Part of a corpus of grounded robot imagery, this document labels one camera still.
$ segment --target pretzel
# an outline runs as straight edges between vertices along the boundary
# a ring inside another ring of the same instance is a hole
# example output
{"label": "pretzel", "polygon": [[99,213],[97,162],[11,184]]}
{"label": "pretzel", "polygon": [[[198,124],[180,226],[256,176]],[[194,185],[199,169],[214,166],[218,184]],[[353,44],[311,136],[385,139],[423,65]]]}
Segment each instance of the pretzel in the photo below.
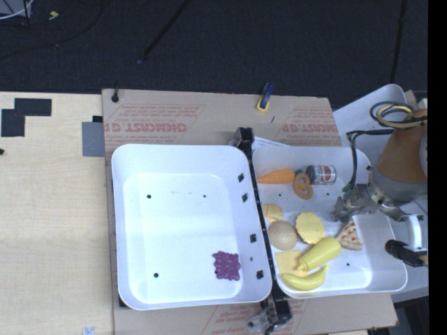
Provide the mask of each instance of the pretzel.
{"label": "pretzel", "polygon": [[293,190],[303,200],[308,200],[314,195],[314,189],[310,185],[310,178],[305,172],[300,172],[295,176]]}

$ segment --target toy food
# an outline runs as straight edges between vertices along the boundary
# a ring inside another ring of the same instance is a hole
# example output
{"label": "toy food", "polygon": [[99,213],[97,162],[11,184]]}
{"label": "toy food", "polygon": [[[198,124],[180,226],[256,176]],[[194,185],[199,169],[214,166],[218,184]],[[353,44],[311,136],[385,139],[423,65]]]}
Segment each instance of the toy food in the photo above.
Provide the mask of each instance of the toy food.
{"label": "toy food", "polygon": [[314,195],[314,189],[310,185],[309,176],[305,172],[300,172],[293,180],[293,190],[298,197],[308,200]]}
{"label": "toy food", "polygon": [[336,238],[344,248],[353,249],[355,251],[361,251],[363,248],[357,233],[356,224],[352,219],[342,228]]}
{"label": "toy food", "polygon": [[257,177],[260,184],[289,184],[295,179],[295,172],[292,169],[280,169]]}
{"label": "toy food", "polygon": [[216,267],[215,273],[218,279],[239,280],[240,263],[237,253],[232,254],[219,251],[212,256],[216,259],[214,266]]}
{"label": "toy food", "polygon": [[296,229],[286,221],[276,221],[268,227],[270,243],[282,251],[292,249],[298,241]]}
{"label": "toy food", "polygon": [[300,277],[308,276],[309,273],[307,271],[299,271],[296,269],[296,267],[298,267],[298,258],[300,258],[301,255],[302,252],[299,249],[275,253],[274,256],[277,259],[279,273],[287,273]]}
{"label": "toy food", "polygon": [[280,221],[282,219],[282,208],[277,204],[264,204],[263,213],[269,222]]}
{"label": "toy food", "polygon": [[311,271],[338,257],[342,246],[334,237],[325,237],[298,259],[297,269]]}
{"label": "toy food", "polygon": [[310,211],[298,214],[295,227],[302,240],[308,244],[317,244],[326,236],[323,222]]}
{"label": "toy food", "polygon": [[299,277],[292,274],[281,274],[282,280],[287,286],[296,290],[312,290],[323,285],[326,280],[326,272],[329,266],[324,265],[310,276]]}

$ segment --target wooden surface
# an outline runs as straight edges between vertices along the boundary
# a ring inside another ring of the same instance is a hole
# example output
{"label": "wooden surface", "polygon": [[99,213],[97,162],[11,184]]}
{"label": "wooden surface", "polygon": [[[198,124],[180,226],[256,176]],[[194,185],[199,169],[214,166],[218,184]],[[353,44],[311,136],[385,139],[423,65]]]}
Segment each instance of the wooden surface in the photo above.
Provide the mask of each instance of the wooden surface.
{"label": "wooden surface", "polygon": [[0,93],[52,99],[26,117],[24,137],[0,137],[0,333],[113,333],[104,158],[82,156],[82,122],[99,95]]}

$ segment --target banana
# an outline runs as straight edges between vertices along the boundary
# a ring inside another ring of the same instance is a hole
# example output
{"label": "banana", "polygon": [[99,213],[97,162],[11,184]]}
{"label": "banana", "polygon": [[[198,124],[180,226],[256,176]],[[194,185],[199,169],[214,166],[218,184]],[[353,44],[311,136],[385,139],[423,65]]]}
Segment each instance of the banana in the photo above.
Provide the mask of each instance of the banana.
{"label": "banana", "polygon": [[326,280],[328,265],[324,265],[320,270],[310,276],[299,277],[293,274],[281,274],[282,280],[287,286],[296,290],[312,290],[318,288]]}

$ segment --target dark floor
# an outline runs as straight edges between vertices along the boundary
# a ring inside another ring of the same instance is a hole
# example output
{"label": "dark floor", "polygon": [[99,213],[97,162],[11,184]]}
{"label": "dark floor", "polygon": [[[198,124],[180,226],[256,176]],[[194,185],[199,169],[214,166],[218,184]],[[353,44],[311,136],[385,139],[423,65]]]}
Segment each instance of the dark floor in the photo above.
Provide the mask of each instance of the dark floor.
{"label": "dark floor", "polygon": [[339,108],[394,82],[421,99],[427,38],[428,0],[35,0],[28,19],[0,17],[0,90],[257,94],[271,81]]}

